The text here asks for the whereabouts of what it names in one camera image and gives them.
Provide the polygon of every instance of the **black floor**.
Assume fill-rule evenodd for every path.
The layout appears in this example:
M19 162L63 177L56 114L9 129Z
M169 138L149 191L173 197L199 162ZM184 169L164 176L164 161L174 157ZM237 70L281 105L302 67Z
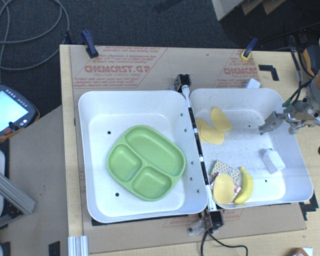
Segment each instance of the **black floor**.
M269 15L262 5L247 16L237 7L220 22L211 0L0 0L0 41L7 28L4 2L10 13L7 41L40 35L60 17L42 38L6 44L3 53L0 44L1 83L33 102L41 116L61 104L58 53L49 59L68 26L59 2L77 44L82 44L84 29L97 45L243 49L256 37L254 49L265 51L287 47L292 34L301 49L317 44L320 37L320 0L287 0Z

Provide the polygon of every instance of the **wooden table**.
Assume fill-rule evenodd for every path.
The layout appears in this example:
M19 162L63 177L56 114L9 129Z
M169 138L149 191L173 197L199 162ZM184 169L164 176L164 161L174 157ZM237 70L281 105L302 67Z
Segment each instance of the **wooden table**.
M289 52L253 51L255 64L273 65L279 75L274 82L267 72L259 71L262 87L277 91L284 100L297 89L296 70ZM74 126L73 86L71 77L70 47L60 46L62 107L65 137L66 185L69 236L84 235L79 190L76 131ZM296 134L303 158L311 177L319 208L307 214L307 229L278 234L256 235L222 240L228 245L246 245L249 255L289 256L299 247L313 247L314 255L320 255L320 127L302 128ZM199 255L200 243L158 246L145 249L100 253L95 255ZM245 255L243 248L228 249L207 238L205 255Z

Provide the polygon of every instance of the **banana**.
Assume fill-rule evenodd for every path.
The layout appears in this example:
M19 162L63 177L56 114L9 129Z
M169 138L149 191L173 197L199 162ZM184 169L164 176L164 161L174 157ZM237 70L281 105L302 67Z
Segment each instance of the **banana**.
M241 167L241 171L243 173L243 184L241 191L237 194L237 196L234 199L235 204L243 204L245 201L247 201L251 196L254 187L253 178L251 175L248 174L244 166Z

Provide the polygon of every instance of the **green divided plate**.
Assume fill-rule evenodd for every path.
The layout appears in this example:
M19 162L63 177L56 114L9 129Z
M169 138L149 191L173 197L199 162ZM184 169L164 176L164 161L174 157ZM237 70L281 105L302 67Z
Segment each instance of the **green divided plate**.
M137 125L128 129L107 157L109 173L133 194L148 201L163 198L182 176L183 152L156 130Z

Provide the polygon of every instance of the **blue screen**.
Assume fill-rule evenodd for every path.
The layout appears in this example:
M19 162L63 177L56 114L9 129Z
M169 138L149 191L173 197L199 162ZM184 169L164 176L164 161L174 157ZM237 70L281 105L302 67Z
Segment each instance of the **blue screen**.
M4 91L0 91L0 132L9 126L9 122L16 122L28 111Z

